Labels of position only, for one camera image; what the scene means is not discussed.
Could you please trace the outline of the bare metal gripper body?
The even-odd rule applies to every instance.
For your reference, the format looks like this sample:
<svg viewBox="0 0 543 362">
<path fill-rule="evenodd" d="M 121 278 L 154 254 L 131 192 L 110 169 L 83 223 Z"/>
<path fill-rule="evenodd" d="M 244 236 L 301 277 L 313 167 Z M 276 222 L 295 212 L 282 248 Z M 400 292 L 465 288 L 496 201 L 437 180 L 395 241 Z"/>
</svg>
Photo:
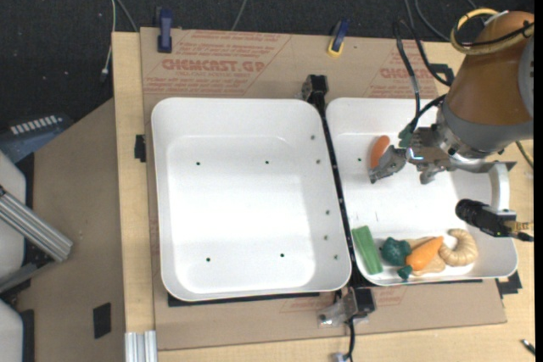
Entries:
<svg viewBox="0 0 543 362">
<path fill-rule="evenodd" d="M 418 172 L 451 170 L 465 162 L 460 149 L 461 143 L 448 126 L 418 127 L 408 147 L 408 162 Z"/>
</svg>

